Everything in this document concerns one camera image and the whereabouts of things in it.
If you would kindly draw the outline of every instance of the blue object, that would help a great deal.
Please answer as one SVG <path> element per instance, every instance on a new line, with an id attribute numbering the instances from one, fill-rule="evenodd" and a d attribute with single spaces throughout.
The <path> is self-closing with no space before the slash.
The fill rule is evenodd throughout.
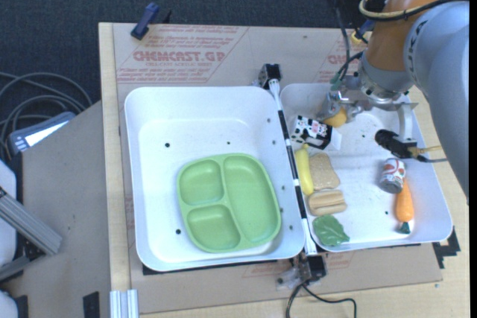
<path id="1" fill-rule="evenodd" d="M 131 31 L 131 36 L 136 37 L 139 40 L 146 35 L 149 31 L 148 24 L 152 23 L 159 13 L 159 6 L 155 3 L 150 3 L 144 11 L 141 20 L 137 23 L 136 27 Z"/>

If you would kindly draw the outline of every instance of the orange carrot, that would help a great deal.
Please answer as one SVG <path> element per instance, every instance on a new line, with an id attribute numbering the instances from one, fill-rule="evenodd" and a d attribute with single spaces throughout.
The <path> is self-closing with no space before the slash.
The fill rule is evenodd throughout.
<path id="1" fill-rule="evenodd" d="M 399 231 L 401 233 L 411 233 L 408 223 L 414 218 L 414 205 L 406 179 L 404 179 L 401 192 L 397 194 L 396 217 L 402 223 Z"/>

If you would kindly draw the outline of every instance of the cardboard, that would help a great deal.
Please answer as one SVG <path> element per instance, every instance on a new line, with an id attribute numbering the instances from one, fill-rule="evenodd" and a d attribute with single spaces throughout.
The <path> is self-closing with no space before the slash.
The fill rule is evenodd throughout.
<path id="1" fill-rule="evenodd" d="M 112 24 L 120 131 L 124 99 L 140 86 L 240 86 L 253 83 L 265 63 L 279 63 L 280 85 L 328 82 L 346 60 L 336 29 L 152 25 L 139 41 L 134 24 Z M 351 54 L 364 49 L 353 45 Z M 356 70 L 357 62 L 350 66 Z M 171 273 L 145 272 L 136 252 L 133 195 L 126 134 L 121 157 L 131 287 L 142 314 L 288 298 L 278 287 L 290 261 L 214 267 Z M 323 253 L 328 274 L 318 293 L 334 293 L 442 279 L 431 244 Z"/>
<path id="2" fill-rule="evenodd" d="M 27 296 L 29 317 L 84 318 L 86 296 L 97 297 L 101 317 L 109 315 L 101 124 L 98 102 L 22 154 L 23 203 L 62 237 L 56 255 L 38 258 L 1 285 L 15 298 Z"/>

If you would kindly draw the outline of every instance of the white tray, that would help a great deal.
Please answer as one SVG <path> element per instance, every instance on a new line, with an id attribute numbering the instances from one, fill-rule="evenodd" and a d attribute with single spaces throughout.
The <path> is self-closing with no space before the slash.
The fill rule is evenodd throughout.
<path id="1" fill-rule="evenodd" d="M 297 115 L 316 118 L 328 91 L 329 85 L 321 83 L 295 83 L 282 90 L 281 100 L 290 133 Z M 403 96 L 398 101 L 409 102 L 409 99 Z M 335 217 L 350 236 L 350 241 L 336 247 L 323 245 L 313 231 L 312 221 L 316 217 L 307 212 L 313 239 L 330 252 L 437 242 L 447 239 L 452 232 L 451 216 L 433 166 L 415 159 L 404 159 L 413 197 L 414 219 L 410 222 L 411 234 L 398 233 L 399 223 L 394 217 L 396 195 L 382 191 L 377 185 L 384 161 L 392 157 L 374 140 L 380 129 L 398 133 L 397 112 L 373 108 L 357 115 L 355 121 L 337 129 L 342 135 L 341 149 L 325 150 L 340 178 L 338 189 L 343 192 L 348 205 Z M 425 147 L 414 113 L 413 137 L 418 147 Z M 293 142 L 293 146 L 296 150 L 301 144 Z M 317 152 L 317 149 L 310 150 L 310 154 Z"/>
<path id="2" fill-rule="evenodd" d="M 136 249 L 165 272 L 292 258 L 305 242 L 294 180 L 271 94 L 255 86 L 144 87 L 126 98 Z M 274 185 L 282 225 L 270 243 L 209 253 L 186 233 L 176 177 L 188 162 L 224 153 L 255 156 Z"/>

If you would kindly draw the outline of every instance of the black cable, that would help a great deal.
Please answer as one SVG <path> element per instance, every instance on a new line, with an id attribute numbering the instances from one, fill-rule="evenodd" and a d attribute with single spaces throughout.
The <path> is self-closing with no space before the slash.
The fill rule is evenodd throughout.
<path id="1" fill-rule="evenodd" d="M 92 106 L 91 98 L 88 96 L 86 91 L 78 85 L 73 80 L 70 80 L 67 77 L 64 77 L 60 74 L 49 73 L 49 72 L 36 72 L 30 74 L 24 74 L 22 76 L 16 76 L 14 74 L 8 74 L 0 71 L 0 77 L 7 78 L 10 80 L 5 86 L 0 88 L 0 98 L 5 95 L 7 90 L 11 89 L 14 85 L 18 83 L 26 83 L 28 85 L 34 86 L 38 89 L 48 92 L 48 95 L 38 95 L 23 101 L 20 105 L 14 108 L 14 110 L 6 117 L 6 119 L 0 122 L 0 159 L 5 160 L 7 157 L 11 159 L 10 153 L 8 152 L 7 137 L 9 131 L 13 132 L 17 128 L 17 124 L 20 120 L 32 120 L 32 119 L 49 119 L 52 117 L 45 115 L 22 115 L 22 113 L 33 104 L 55 104 L 59 106 L 62 111 L 70 109 L 74 114 L 79 114 L 86 110 L 87 107 Z M 55 80 L 63 81 L 71 86 L 73 86 L 81 95 L 82 98 L 86 101 L 80 102 L 73 98 L 70 95 L 67 95 L 64 92 L 56 90 L 51 86 L 43 85 L 37 81 L 30 80 L 32 77 L 44 77 L 44 78 L 53 78 Z"/>
<path id="2" fill-rule="evenodd" d="M 424 10 L 428 10 L 430 8 L 436 7 L 444 3 L 449 3 L 451 1 L 467 1 L 467 0 L 436 0 L 436 1 L 432 1 L 431 3 L 425 4 L 423 6 L 416 7 L 413 10 L 401 11 L 399 15 L 395 15 L 395 16 L 386 16 L 385 13 L 383 14 L 384 16 L 371 16 L 369 14 L 366 14 L 365 16 L 368 20 L 372 20 L 374 22 L 395 22 L 396 20 L 408 19 L 410 16 L 416 15 L 420 12 L 423 12 Z M 366 5 L 367 5 L 367 0 L 362 0 L 363 10 L 366 10 Z"/>
<path id="3" fill-rule="evenodd" d="M 429 159 L 426 158 L 425 156 L 418 155 L 416 159 L 419 162 L 424 162 L 424 163 L 441 163 L 441 162 L 448 162 L 449 160 L 447 158 L 441 158 L 441 159 Z"/>
<path id="4" fill-rule="evenodd" d="M 338 20 L 338 24 L 340 26 L 341 34 L 343 35 L 344 45 L 346 47 L 346 61 L 350 59 L 350 39 L 346 32 L 346 28 L 344 27 L 343 18 L 341 17 L 341 10 L 340 4 L 338 2 L 343 2 L 343 0 L 334 0 L 333 7 L 335 8 L 336 19 Z"/>
<path id="5" fill-rule="evenodd" d="M 295 297 L 297 296 L 298 292 L 300 291 L 300 288 L 304 284 L 305 284 L 305 282 L 296 286 L 295 289 L 293 290 L 293 293 L 291 293 L 290 298 L 288 298 L 288 302 L 286 304 L 286 309 L 285 309 L 285 318 L 290 318 L 291 304 L 293 303 Z"/>
<path id="6" fill-rule="evenodd" d="M 341 73 L 340 80 L 343 80 L 344 76 L 346 76 L 346 73 L 348 72 L 348 68 L 350 67 L 350 63 L 356 59 L 361 58 L 362 55 L 363 55 L 363 51 L 358 52 L 357 54 L 354 54 L 353 56 L 351 56 L 350 59 L 342 65 L 342 67 L 338 71 L 338 73 Z"/>
<path id="7" fill-rule="evenodd" d="M 53 94 L 56 94 L 56 95 L 59 95 L 60 97 L 63 97 L 67 100 L 70 100 L 71 102 L 77 104 L 81 109 L 86 109 L 87 106 L 91 106 L 92 105 L 92 101 L 91 101 L 91 98 L 88 96 L 88 94 L 86 93 L 86 91 L 81 87 L 79 86 L 76 82 L 74 82 L 73 80 L 70 80 L 69 78 L 67 77 L 64 77 L 60 74 L 55 74 L 55 73 L 48 73 L 48 72 L 37 72 L 37 73 L 30 73 L 30 74 L 24 74 L 22 76 L 16 76 L 14 74 L 8 74 L 8 73 L 5 73 L 5 72 L 2 72 L 0 71 L 0 76 L 2 77 L 6 77 L 6 78 L 10 78 L 12 79 L 12 81 L 10 81 L 7 85 L 5 85 L 1 90 L 0 90 L 0 98 L 2 97 L 2 95 L 8 90 L 8 88 L 10 88 L 11 86 L 15 85 L 15 83 L 18 83 L 18 82 L 25 82 L 25 83 L 28 83 L 30 85 L 33 85 L 33 86 L 36 86 L 37 88 L 40 88 L 40 89 L 43 89 L 43 90 L 47 90 L 49 91 L 50 93 L 53 93 Z M 31 80 L 28 80 L 29 77 L 53 77 L 53 78 L 57 78 L 59 80 L 62 80 L 62 81 L 65 81 L 71 85 L 73 85 L 73 87 L 75 87 L 81 94 L 82 96 L 84 96 L 84 98 L 86 99 L 86 102 L 87 102 L 87 105 L 83 105 L 81 104 L 80 102 L 76 101 L 73 97 L 70 97 L 69 95 L 63 93 L 63 92 L 60 92 L 58 90 L 56 90 L 55 88 L 52 88 L 50 86 L 46 86 L 46 85 L 43 85 L 41 83 L 38 83 L 38 82 L 35 82 L 35 81 L 31 81 Z"/>
<path id="8" fill-rule="evenodd" d="M 350 21 L 351 28 L 355 31 L 356 37 L 358 37 L 358 39 L 360 39 L 362 42 L 367 44 L 368 43 L 367 39 L 359 30 L 357 24 L 355 23 L 353 15 L 349 12 L 348 7 L 346 6 L 346 3 L 344 2 L 344 0 L 340 0 L 340 2 L 341 2 L 341 7 L 344 11 L 344 14 L 346 15 L 347 20 Z"/>
<path id="9" fill-rule="evenodd" d="M 320 296 L 317 296 L 316 294 L 314 294 L 313 292 L 310 291 L 310 289 L 308 289 L 306 287 L 306 285 L 302 285 L 303 286 L 303 289 L 305 289 L 308 294 L 314 298 L 316 298 L 317 300 L 319 301 L 322 301 L 322 302 L 325 302 L 325 303 L 342 303 L 342 302 L 352 302 L 353 304 L 353 316 L 354 318 L 357 317 L 357 314 L 358 314 L 358 307 L 356 305 L 356 301 L 353 299 L 353 298 L 343 298 L 343 299 L 336 299 L 336 300 L 329 300 L 329 299 L 324 299 L 324 298 L 321 298 Z"/>
<path id="10" fill-rule="evenodd" d="M 316 294 L 314 294 L 310 289 L 307 288 L 307 285 L 308 282 L 305 281 L 305 282 L 302 282 L 301 284 L 299 284 L 298 286 L 295 287 L 295 289 L 293 290 L 293 293 L 291 293 L 290 297 L 288 298 L 288 302 L 286 304 L 286 309 L 285 309 L 285 317 L 286 318 L 290 318 L 290 310 L 291 310 L 291 305 L 293 304 L 293 301 L 295 299 L 295 297 L 297 296 L 298 292 L 300 291 L 301 288 L 305 289 L 306 292 L 316 298 L 317 300 L 319 301 L 322 301 L 322 302 L 325 302 L 325 303 L 330 303 L 330 304 L 334 304 L 334 303 L 343 303 L 343 302 L 351 302 L 353 304 L 353 317 L 356 318 L 357 317 L 357 314 L 358 314 L 358 306 L 356 304 L 356 301 L 353 299 L 353 298 L 343 298 L 343 299 L 336 299 L 336 300 L 329 300 L 329 299 L 324 299 L 320 296 L 317 296 Z"/>

